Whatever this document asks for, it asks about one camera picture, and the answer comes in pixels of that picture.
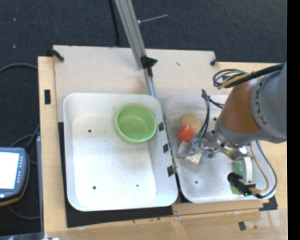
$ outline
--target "black bracket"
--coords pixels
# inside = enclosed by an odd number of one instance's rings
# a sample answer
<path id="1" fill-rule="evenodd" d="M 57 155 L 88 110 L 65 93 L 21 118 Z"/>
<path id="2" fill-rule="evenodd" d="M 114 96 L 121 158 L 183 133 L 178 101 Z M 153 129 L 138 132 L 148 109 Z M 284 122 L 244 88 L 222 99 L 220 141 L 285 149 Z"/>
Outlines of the black bracket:
<path id="1" fill-rule="evenodd" d="M 63 61 L 65 60 L 65 58 L 62 57 L 62 56 L 59 54 L 59 52 L 57 52 L 55 49 L 48 49 L 48 50 L 46 50 L 46 55 L 47 55 L 48 57 L 56 56 L 56 57 L 59 59 L 59 61 L 61 61 L 61 62 L 63 62 Z"/>
<path id="2" fill-rule="evenodd" d="M 154 64 L 156 64 L 157 62 L 158 62 L 158 60 L 154 59 L 154 58 L 149 58 L 147 56 L 142 56 L 141 57 L 142 67 L 143 67 L 143 69 L 147 70 L 149 77 L 153 77 L 154 76 L 154 74 L 152 72 L 152 66 Z"/>

